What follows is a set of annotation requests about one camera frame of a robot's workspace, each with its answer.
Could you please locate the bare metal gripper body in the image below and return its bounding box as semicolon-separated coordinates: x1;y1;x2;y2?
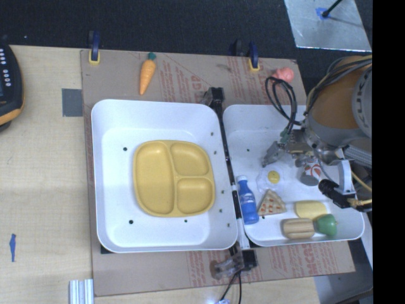
279;129;345;167

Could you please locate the white can with orange print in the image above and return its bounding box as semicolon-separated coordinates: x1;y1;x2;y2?
299;158;322;187

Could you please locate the white and yellow fried egg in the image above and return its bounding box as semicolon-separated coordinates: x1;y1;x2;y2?
255;167;286;193

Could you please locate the thin black and white rod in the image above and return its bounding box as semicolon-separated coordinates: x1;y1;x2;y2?
215;101;251;250

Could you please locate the pale yellow rounded block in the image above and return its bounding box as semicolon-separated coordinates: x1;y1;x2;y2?
294;199;328;220

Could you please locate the tan pizza slice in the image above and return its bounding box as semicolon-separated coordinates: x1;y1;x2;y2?
256;189;287;217

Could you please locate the blue bottle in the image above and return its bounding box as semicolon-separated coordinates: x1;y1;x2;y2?
236;175;260;225

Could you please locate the tan bread bun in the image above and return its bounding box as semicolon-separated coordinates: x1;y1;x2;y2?
282;217;316;241

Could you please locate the green pepper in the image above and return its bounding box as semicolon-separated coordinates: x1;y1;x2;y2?
313;213;339;237

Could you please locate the pink toy food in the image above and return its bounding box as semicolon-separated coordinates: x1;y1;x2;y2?
271;66;296;84

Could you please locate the white plastic tray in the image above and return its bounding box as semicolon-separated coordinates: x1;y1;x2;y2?
222;104;366;248
90;99;239;254

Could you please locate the yellow divided plate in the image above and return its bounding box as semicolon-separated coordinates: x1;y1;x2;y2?
132;139;216;218

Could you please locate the orange carrot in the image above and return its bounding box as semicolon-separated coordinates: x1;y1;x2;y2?
139;52;158;96

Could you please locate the brown cardboard board red print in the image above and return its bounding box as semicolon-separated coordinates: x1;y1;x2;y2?
80;49;357;297

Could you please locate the black cylinder on white bracket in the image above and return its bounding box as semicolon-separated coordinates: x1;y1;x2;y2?
318;158;359;209

